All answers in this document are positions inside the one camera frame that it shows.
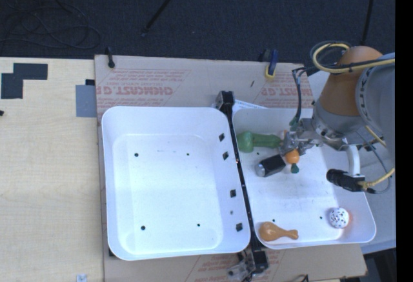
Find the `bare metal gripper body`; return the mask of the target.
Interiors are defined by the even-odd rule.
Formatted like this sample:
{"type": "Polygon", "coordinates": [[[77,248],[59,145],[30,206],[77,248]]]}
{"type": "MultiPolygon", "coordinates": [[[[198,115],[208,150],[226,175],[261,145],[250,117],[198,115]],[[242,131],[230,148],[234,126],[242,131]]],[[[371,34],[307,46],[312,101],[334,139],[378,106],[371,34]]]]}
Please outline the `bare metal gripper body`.
{"type": "Polygon", "coordinates": [[[294,138],[296,143],[309,142],[313,146],[328,145],[339,150],[342,145],[342,137],[334,130],[329,129],[322,121],[314,118],[303,118],[299,121],[294,138]]]}

